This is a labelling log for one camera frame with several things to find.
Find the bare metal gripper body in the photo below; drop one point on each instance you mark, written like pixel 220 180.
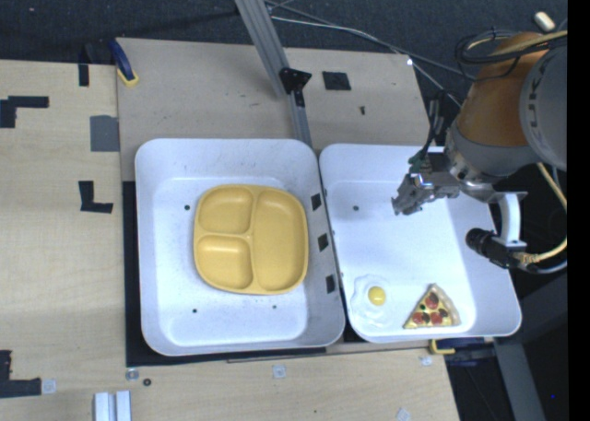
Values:
pixel 442 182

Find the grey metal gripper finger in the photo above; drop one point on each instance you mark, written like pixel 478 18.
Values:
pixel 402 198
pixel 424 200

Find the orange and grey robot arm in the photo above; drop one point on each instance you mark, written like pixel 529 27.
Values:
pixel 495 110

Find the white plastic tray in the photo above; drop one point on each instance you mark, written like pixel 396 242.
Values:
pixel 415 249
pixel 170 244

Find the white and yellow fried egg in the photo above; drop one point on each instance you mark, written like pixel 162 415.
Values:
pixel 375 295

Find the pizza slice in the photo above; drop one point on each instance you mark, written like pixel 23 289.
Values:
pixel 433 313

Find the yellow divided plate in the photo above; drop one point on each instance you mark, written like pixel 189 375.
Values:
pixel 276 235

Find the pale wood board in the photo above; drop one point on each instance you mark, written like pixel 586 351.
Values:
pixel 207 97

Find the black cylinder on white bracket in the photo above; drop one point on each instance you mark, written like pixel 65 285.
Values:
pixel 495 246

